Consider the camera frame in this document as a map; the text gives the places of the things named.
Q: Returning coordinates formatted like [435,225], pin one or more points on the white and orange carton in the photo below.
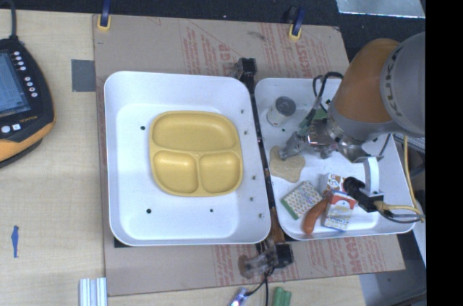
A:
[340,212]

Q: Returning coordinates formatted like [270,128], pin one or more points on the thin black rod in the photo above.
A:
[261,149]

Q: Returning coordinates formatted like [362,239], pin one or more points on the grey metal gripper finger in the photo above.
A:
[328,152]
[291,147]

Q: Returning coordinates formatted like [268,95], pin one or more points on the green patterned packet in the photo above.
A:
[301,199]

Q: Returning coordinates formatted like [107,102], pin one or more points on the yellow divided plate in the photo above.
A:
[195,152]

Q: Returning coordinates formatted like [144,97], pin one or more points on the small white and red carton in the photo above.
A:
[334,182]

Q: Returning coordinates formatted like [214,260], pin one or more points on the black cylinder on white bracket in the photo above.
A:
[372,174]

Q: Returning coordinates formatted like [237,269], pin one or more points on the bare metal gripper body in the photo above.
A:
[320,136]

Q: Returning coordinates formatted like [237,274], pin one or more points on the orange sausage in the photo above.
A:
[314,216]

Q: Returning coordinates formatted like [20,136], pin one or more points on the brown cardboard board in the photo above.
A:
[144,44]

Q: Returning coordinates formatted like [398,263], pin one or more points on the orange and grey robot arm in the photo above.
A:
[365,87]

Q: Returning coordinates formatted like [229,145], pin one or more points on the beige biscuit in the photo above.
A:
[287,167]

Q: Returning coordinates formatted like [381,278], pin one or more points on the white can with grey top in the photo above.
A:
[280,113]

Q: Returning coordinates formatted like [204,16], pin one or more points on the white plastic tray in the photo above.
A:
[325,226]
[130,167]

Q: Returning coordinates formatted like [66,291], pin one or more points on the green ribbed stick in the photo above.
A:
[281,297]

